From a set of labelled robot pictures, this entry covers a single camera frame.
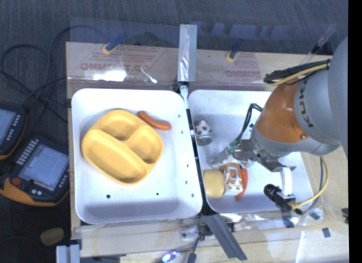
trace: table surface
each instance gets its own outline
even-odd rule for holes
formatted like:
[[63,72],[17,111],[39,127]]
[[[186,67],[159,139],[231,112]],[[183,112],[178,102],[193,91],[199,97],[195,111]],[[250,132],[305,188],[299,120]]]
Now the table surface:
[[[81,64],[91,57],[95,48],[102,45],[68,42],[67,50],[67,95],[68,99],[81,88],[117,88],[122,83],[109,81],[95,81],[84,78],[88,74],[94,77],[94,69],[81,69]],[[133,72],[141,75],[138,81],[145,81],[153,77],[161,85],[173,81],[176,73],[178,49],[162,48],[155,50],[150,57],[152,66],[144,74],[140,71]],[[303,60],[304,55],[299,54],[274,54],[274,53],[239,53],[239,63],[230,68],[225,60],[223,51],[198,50],[197,73],[198,82],[206,80],[207,88],[220,85],[230,85],[241,90],[262,89],[272,90],[261,82],[261,77],[275,70],[296,66]],[[324,60],[330,57],[316,55],[312,61]],[[157,69],[169,69],[160,73]],[[173,249],[187,249],[193,244],[195,237],[195,220],[146,221],[135,223],[116,223],[110,225],[83,226],[75,210],[74,196],[74,157],[73,157],[73,131],[72,112],[69,117],[69,145],[70,145],[70,171],[71,171],[71,228],[73,238],[81,238],[81,257],[99,257],[118,254],[127,254],[121,262],[157,262],[161,256]],[[303,162],[308,172],[311,185],[317,189],[319,184],[319,157],[302,153]],[[348,208],[348,161],[342,148],[325,156],[329,167],[330,179],[326,191],[323,193],[318,210],[322,212],[321,219],[315,220],[310,216],[300,218],[300,222],[293,228],[280,225],[280,218],[265,216],[263,223],[246,220],[235,225],[234,237],[244,253],[248,262],[321,262],[349,261],[349,230],[341,212]],[[197,262],[240,262],[235,258],[228,258],[213,235],[205,237],[197,245]],[[186,262],[187,253],[174,262]]]

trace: yellow dish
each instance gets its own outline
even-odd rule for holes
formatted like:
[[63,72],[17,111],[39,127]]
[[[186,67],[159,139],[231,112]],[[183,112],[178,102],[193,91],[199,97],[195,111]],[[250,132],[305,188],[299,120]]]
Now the yellow dish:
[[131,186],[142,181],[160,160],[163,141],[142,119],[115,109],[88,130],[81,151],[98,171],[119,184]]

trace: white tray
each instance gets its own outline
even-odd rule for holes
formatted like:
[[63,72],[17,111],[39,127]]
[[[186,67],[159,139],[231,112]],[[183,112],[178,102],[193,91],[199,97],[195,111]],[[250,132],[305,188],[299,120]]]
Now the white tray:
[[[211,169],[211,160],[232,142],[241,132],[245,115],[251,103],[263,107],[270,92],[234,90],[195,90],[190,93],[188,103],[193,121],[205,119],[209,122],[213,141],[205,146],[197,146],[201,171]],[[251,123],[255,123],[260,112],[253,110]],[[250,137],[245,131],[243,139]],[[313,196],[307,172],[299,152],[291,153],[279,161],[287,166],[296,166],[292,173],[292,192],[296,201],[304,201]],[[282,186],[280,173],[271,173],[264,166],[254,163],[248,168],[248,185],[243,197],[223,195],[214,199],[206,197],[210,207],[218,213],[250,213],[278,210],[275,203],[264,195],[267,184]]]
[[[171,123],[156,130],[163,139],[162,157],[150,174],[134,186],[122,186],[102,175],[81,153],[88,129],[112,109],[134,114],[144,110]],[[166,90],[82,89],[72,98],[75,208],[89,224],[189,218],[202,207],[200,183],[180,95]]]

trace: blue and yellow clamp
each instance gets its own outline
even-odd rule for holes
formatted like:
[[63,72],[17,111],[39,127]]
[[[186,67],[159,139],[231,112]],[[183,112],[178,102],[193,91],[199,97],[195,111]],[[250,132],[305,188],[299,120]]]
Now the blue and yellow clamp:
[[106,55],[113,53],[116,50],[117,45],[121,44],[126,38],[127,38],[126,33],[120,34],[119,36],[114,38],[112,41],[110,41],[107,45],[103,46],[103,53],[105,53]]
[[238,41],[232,46],[231,50],[227,53],[226,60],[230,63],[235,61],[236,54],[242,44],[243,40],[238,39]]

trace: yellow cable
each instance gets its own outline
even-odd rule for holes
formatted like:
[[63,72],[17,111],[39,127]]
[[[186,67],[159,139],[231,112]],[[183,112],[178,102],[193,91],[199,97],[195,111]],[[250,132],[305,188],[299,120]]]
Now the yellow cable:
[[292,210],[295,210],[295,209],[298,209],[300,208],[301,206],[304,206],[305,204],[311,202],[311,201],[314,201],[316,198],[318,198],[323,192],[324,190],[326,189],[327,187],[327,184],[328,184],[328,181],[329,181],[329,174],[328,174],[328,168],[327,168],[327,164],[325,162],[325,159],[324,157],[321,157],[322,158],[322,162],[323,162],[323,166],[324,166],[324,169],[326,170],[326,179],[324,181],[324,184],[322,186],[322,188],[311,198],[305,200],[305,201],[302,201],[302,202],[291,202],[289,203],[289,206],[291,207]]
[[302,75],[305,75],[305,74],[308,74],[308,73],[311,73],[311,72],[314,72],[314,71],[318,71],[318,70],[323,69],[323,68],[325,68],[327,66],[329,66],[329,64],[323,64],[323,65],[315,66],[315,67],[300,71],[300,72],[298,72],[296,74],[293,74],[291,76],[288,76],[288,77],[286,77],[286,78],[284,78],[284,79],[282,79],[282,80],[280,80],[278,82],[268,83],[268,85],[278,86],[280,84],[283,84],[285,82],[290,81],[291,79],[294,79],[296,77],[299,77],[299,76],[302,76]]

